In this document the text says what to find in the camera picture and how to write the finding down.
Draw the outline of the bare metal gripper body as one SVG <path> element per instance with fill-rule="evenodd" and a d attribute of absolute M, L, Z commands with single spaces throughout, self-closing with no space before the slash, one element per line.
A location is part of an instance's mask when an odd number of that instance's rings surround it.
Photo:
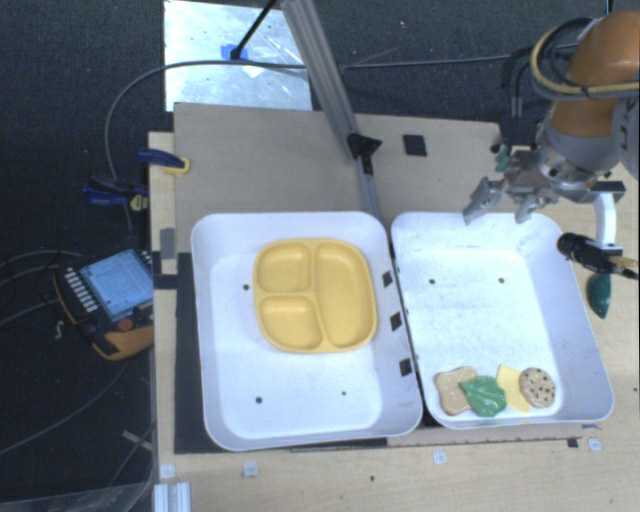
<path fill-rule="evenodd" d="M 559 198 L 582 202 L 598 180 L 598 173 L 566 160 L 555 150 L 516 151 L 508 159 L 503 190 L 520 201 Z"/>

